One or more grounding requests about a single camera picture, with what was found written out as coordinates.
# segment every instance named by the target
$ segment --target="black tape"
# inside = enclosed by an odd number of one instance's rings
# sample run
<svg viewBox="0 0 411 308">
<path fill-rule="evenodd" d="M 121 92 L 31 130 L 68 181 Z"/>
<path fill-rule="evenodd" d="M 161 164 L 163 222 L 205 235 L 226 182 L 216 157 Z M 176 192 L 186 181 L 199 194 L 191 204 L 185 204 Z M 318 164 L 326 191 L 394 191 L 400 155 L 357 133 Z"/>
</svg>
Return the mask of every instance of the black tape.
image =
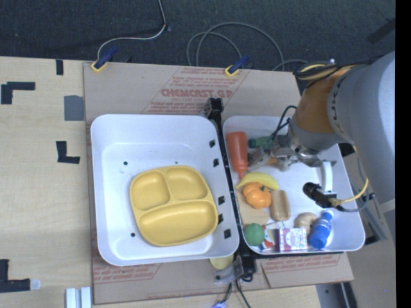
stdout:
<svg viewBox="0 0 411 308">
<path fill-rule="evenodd" d="M 34 90 L 35 82 L 7 82 L 7 87 L 12 90 Z"/>
<path fill-rule="evenodd" d="M 34 90 L 35 82 L 7 82 L 1 85 L 1 100 L 2 105 L 11 105 L 13 101 L 13 90 Z"/>
<path fill-rule="evenodd" d="M 56 59 L 56 75 L 64 75 L 64 65 L 61 59 Z"/>
<path fill-rule="evenodd" d="M 0 293 L 20 292 L 30 290 L 30 279 L 9 280 L 8 259 L 0 259 Z"/>
<path fill-rule="evenodd" d="M 8 259 L 0 260 L 0 282 L 6 282 L 8 277 Z"/>
<path fill-rule="evenodd" d="M 58 159 L 57 162 L 79 164 L 80 157 L 68 157 L 67 156 L 67 142 L 56 141 Z"/>
<path fill-rule="evenodd" d="M 8 88 L 7 85 L 1 85 L 1 100 L 2 105 L 11 105 L 13 101 L 13 90 Z"/>
</svg>

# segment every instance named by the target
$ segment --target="cardboard sheet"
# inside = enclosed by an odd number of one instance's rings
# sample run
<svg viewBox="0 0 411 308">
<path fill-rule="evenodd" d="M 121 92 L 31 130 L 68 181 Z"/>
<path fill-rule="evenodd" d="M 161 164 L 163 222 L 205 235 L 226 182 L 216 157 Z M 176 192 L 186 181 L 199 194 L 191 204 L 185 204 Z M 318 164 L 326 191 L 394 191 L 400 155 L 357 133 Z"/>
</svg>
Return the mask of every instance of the cardboard sheet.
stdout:
<svg viewBox="0 0 411 308">
<path fill-rule="evenodd" d="M 201 114 L 208 98 L 222 98 L 223 121 L 230 116 L 279 116 L 296 105 L 299 93 L 290 73 L 241 70 L 228 79 L 223 69 L 167 65 L 109 64 L 99 74 L 83 65 L 87 160 L 91 201 L 94 303 L 106 304 L 224 293 L 214 284 L 209 261 L 169 262 L 128 267 L 107 264 L 96 243 L 92 182 L 92 121 L 103 114 Z M 353 279 L 345 253 L 320 257 L 258 260 L 254 280 L 244 290 L 302 286 Z"/>
</svg>

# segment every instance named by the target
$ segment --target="banana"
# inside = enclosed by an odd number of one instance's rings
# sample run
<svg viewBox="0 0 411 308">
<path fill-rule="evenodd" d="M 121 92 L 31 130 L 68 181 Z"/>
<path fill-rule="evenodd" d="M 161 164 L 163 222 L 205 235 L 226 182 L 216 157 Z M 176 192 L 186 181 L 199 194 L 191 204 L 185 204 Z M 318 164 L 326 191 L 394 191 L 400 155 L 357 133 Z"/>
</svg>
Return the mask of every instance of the banana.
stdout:
<svg viewBox="0 0 411 308">
<path fill-rule="evenodd" d="M 243 179 L 241 179 L 241 181 L 236 186 L 236 189 L 239 189 L 241 186 L 244 186 L 245 184 L 249 182 L 259 182 L 261 185 L 269 189 L 274 189 L 274 190 L 279 189 L 277 180 L 275 180 L 269 174 L 263 173 L 263 172 L 250 172 L 250 173 L 245 174 Z"/>
</svg>

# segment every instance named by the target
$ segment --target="white cable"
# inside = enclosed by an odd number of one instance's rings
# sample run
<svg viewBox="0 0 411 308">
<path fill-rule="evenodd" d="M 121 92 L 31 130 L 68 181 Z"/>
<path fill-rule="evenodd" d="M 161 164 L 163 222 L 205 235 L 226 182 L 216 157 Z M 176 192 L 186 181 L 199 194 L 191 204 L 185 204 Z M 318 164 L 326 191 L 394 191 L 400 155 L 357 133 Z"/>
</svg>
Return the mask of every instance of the white cable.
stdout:
<svg viewBox="0 0 411 308">
<path fill-rule="evenodd" d="M 276 71 L 278 68 L 280 68 L 281 66 L 285 65 L 285 64 L 289 64 L 289 63 L 303 63 L 303 64 L 307 64 L 308 61 L 307 60 L 303 60 L 303 59 L 289 59 L 286 60 L 283 63 L 278 64 L 277 66 L 275 66 L 271 71 Z"/>
<path fill-rule="evenodd" d="M 190 60 L 190 56 L 189 56 L 189 50 L 190 50 L 191 43 L 195 38 L 197 38 L 197 37 L 199 37 L 203 34 L 205 34 L 205 32 L 200 32 L 200 33 L 197 33 L 196 35 L 192 36 L 191 39 L 189 40 L 188 44 L 187 44 L 186 58 L 187 58 L 187 63 L 188 63 L 189 66 L 193 66 L 193 64 L 191 63 L 191 60 Z M 223 38 L 224 40 L 226 40 L 236 50 L 236 52 L 238 54 L 238 58 L 241 58 L 240 50 L 235 45 L 235 43 L 233 41 L 231 41 L 229 38 L 224 37 L 222 34 L 219 34 L 219 33 L 216 33 L 216 32 L 208 32 L 207 34 L 208 35 L 216 35 L 217 37 L 220 37 L 220 38 Z"/>
<path fill-rule="evenodd" d="M 256 30 L 257 32 L 260 32 L 262 35 L 264 35 L 269 41 L 271 41 L 271 43 L 276 48 L 276 50 L 277 50 L 277 52 L 280 56 L 281 64 L 282 64 L 283 70 L 284 70 L 284 57 L 283 57 L 283 53 L 281 52 L 281 49 L 279 48 L 277 42 L 275 42 L 275 40 L 270 35 L 268 35 L 264 31 L 262 31 L 261 29 L 255 27 L 253 25 L 245 24 L 245 23 L 241 23 L 241 22 L 224 22 L 224 23 L 220 23 L 220 24 L 212 26 L 206 32 L 204 32 L 204 34 L 201 37 L 200 42 L 198 43 L 198 46 L 197 46 L 197 51 L 196 51 L 196 55 L 195 55 L 195 66 L 198 66 L 198 64 L 199 64 L 198 59 L 199 59 L 199 56 L 200 56 L 200 48 L 201 48 L 201 45 L 202 45 L 204 39 L 208 36 L 208 34 L 210 34 L 210 32 L 212 32 L 213 30 L 215 30 L 217 28 L 221 28 L 223 26 L 228 26 L 228 25 L 244 26 L 246 28 L 251 28 L 253 30 Z"/>
<path fill-rule="evenodd" d="M 157 1 L 158 1 L 158 3 L 159 3 L 159 7 L 160 7 L 160 11 L 161 11 L 161 16 L 162 16 L 162 22 L 163 22 L 162 28 L 161 28 L 161 30 L 160 30 L 157 34 L 153 35 L 152 37 L 146 37 L 146 38 L 144 38 L 144 37 L 143 37 L 143 38 L 139 38 L 139 37 L 120 37 L 120 38 L 114 38 L 114 39 L 112 38 L 112 39 L 104 42 L 104 43 L 100 46 L 100 48 L 99 48 L 99 50 L 98 50 L 98 52 L 97 52 L 97 59 L 100 59 L 100 53 L 101 53 L 101 50 L 103 49 L 103 47 L 106 46 L 107 44 L 113 42 L 113 41 L 117 41 L 117 40 L 144 40 L 144 41 L 146 41 L 146 40 L 153 40 L 153 39 L 159 37 L 159 36 L 161 35 L 161 33 L 163 33 L 164 30 L 166 29 L 167 24 L 166 24 L 166 16 L 165 16 L 164 10 L 163 10 L 163 8 L 162 8 L 161 0 L 157 0 Z"/>
</svg>

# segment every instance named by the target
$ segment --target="blue clamp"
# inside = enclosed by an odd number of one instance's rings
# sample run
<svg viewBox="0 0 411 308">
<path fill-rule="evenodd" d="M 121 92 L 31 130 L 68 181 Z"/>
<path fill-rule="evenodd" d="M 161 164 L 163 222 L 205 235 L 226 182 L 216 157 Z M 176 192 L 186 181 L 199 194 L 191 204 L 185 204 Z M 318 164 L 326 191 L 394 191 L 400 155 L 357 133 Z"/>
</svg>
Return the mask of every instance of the blue clamp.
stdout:
<svg viewBox="0 0 411 308">
<path fill-rule="evenodd" d="M 99 59 L 91 64 L 91 69 L 96 73 L 101 72 L 106 68 L 107 62 L 109 62 L 117 52 L 118 48 L 115 46 L 108 48 L 108 50 L 104 52 L 103 56 L 99 57 Z"/>
<path fill-rule="evenodd" d="M 237 62 L 228 66 L 228 68 L 224 70 L 224 74 L 228 76 L 229 78 L 232 78 L 234 75 L 236 75 L 239 72 L 239 68 L 248 64 L 249 61 L 250 61 L 250 56 L 247 56 L 247 55 L 242 56 Z"/>
</svg>

